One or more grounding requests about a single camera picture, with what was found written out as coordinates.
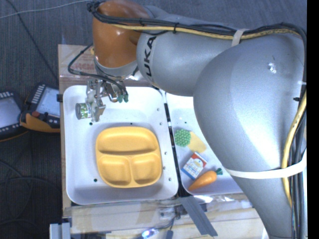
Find white, red and blue carton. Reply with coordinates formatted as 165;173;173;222
181;152;208;181

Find white plastic tray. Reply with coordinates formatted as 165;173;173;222
62;85;179;206
165;91;244;197

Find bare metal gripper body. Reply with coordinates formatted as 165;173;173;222
86;78;127;103

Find yellow toy wedge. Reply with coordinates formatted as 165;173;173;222
186;131;207;154

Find green toy grapes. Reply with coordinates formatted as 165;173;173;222
173;128;192;148

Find orange toy carrot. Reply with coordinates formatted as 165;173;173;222
188;167;223;191

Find yellow divided plate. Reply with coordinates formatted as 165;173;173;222
95;126;163;189

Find small green and white can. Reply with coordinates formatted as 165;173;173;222
75;102;94;120

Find thin black and white rod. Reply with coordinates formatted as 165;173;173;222
163;93;185;198

